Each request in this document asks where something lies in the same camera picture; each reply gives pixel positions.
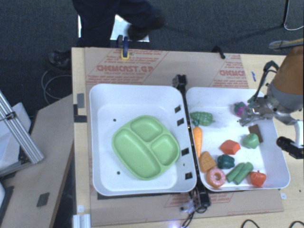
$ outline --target shoe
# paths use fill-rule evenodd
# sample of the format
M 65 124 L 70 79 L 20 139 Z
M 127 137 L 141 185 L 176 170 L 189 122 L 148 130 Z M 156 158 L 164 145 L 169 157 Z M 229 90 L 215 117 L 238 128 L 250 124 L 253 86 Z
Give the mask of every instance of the shoe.
M 51 70 L 59 74 L 71 74 L 71 50 L 53 51 L 47 56 Z
M 151 25 L 144 28 L 139 28 L 134 25 L 131 25 L 128 28 L 129 39 L 132 41 L 142 40 L 151 32 L 151 30 L 162 28 L 165 25 L 165 21 L 165 17 L 160 11 L 158 11 Z

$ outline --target green plate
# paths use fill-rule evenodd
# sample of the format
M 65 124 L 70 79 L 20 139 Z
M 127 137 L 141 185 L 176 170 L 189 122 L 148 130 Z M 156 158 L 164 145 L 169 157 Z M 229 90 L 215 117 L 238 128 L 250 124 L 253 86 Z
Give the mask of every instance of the green plate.
M 139 116 L 116 131 L 112 147 L 128 170 L 142 180 L 151 180 L 176 162 L 180 147 L 156 118 Z

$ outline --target person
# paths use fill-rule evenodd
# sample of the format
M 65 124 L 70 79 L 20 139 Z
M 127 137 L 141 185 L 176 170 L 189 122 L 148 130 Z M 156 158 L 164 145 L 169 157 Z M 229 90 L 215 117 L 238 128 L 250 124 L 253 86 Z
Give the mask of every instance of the person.
M 81 21 L 77 47 L 110 47 L 115 16 L 118 14 L 131 25 L 128 37 L 132 41 L 145 38 L 150 31 L 165 24 L 161 10 L 147 0 L 72 0 Z M 59 70 L 70 67 L 70 51 L 54 51 L 48 55 L 50 65 Z

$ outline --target black clip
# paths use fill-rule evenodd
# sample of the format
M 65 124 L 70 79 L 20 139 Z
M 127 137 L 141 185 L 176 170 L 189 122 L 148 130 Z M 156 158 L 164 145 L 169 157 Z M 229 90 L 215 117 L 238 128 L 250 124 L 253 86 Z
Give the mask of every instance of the black clip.
M 219 46 L 215 46 L 215 47 L 212 49 L 211 52 L 219 52 L 220 57 L 221 57 L 222 59 L 225 59 L 225 58 L 226 58 L 226 56 L 224 55 L 224 52 L 223 52 L 222 48 L 220 48 Z

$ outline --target green pepper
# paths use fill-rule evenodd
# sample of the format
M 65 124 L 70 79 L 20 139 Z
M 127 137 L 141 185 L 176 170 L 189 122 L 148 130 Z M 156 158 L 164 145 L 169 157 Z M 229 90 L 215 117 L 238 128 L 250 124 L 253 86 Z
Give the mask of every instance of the green pepper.
M 202 126 L 209 126 L 213 121 L 213 116 L 208 112 L 192 112 L 190 117 L 199 122 Z
M 235 166 L 235 164 L 234 164 L 233 157 L 226 155 L 226 154 L 220 155 L 218 157 L 218 167 L 220 169 L 230 169 L 234 166 Z

